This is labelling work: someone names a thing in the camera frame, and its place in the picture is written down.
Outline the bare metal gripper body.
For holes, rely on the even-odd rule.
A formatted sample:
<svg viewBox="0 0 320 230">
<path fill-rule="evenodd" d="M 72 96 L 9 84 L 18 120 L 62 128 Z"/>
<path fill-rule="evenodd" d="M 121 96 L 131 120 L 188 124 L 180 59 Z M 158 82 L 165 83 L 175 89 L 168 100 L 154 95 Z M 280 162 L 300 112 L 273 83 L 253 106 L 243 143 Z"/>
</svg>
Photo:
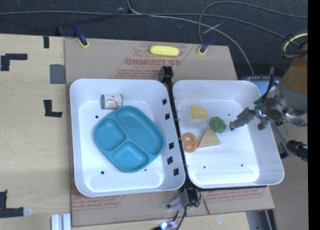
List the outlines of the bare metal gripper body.
<svg viewBox="0 0 320 230">
<path fill-rule="evenodd" d="M 305 112 L 297 110 L 287 103 L 283 98 L 259 98 L 254 102 L 254 111 L 257 118 L 268 117 L 277 126 L 281 124 L 293 124 L 298 127 L 306 127 L 308 121 L 302 119 Z"/>
</svg>

